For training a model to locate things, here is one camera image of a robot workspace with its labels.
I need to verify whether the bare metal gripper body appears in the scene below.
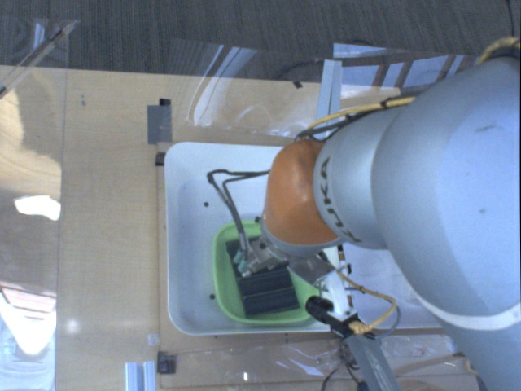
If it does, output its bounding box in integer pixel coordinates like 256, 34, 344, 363
241, 236, 291, 279

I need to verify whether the black ribbed block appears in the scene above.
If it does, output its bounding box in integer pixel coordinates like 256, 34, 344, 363
225, 238, 301, 319

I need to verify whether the green divided plate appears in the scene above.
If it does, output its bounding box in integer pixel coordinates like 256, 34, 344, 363
212, 219, 323, 327

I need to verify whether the white plastic tray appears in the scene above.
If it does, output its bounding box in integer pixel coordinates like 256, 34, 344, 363
163, 141, 348, 337

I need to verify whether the black cylinder on white bracket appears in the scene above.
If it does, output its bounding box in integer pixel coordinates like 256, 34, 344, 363
304, 245, 366, 339

